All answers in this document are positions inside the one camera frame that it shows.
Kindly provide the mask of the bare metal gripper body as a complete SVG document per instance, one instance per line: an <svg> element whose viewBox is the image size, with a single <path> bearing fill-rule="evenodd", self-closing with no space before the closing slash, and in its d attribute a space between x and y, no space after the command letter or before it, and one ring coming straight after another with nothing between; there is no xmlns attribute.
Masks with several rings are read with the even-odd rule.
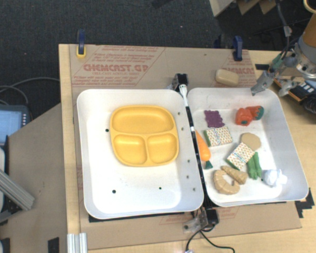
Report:
<svg viewBox="0 0 316 253"><path fill-rule="evenodd" d="M303 54L290 54L284 58L279 55L273 60L272 69L277 79L316 80L316 64Z"/></svg>

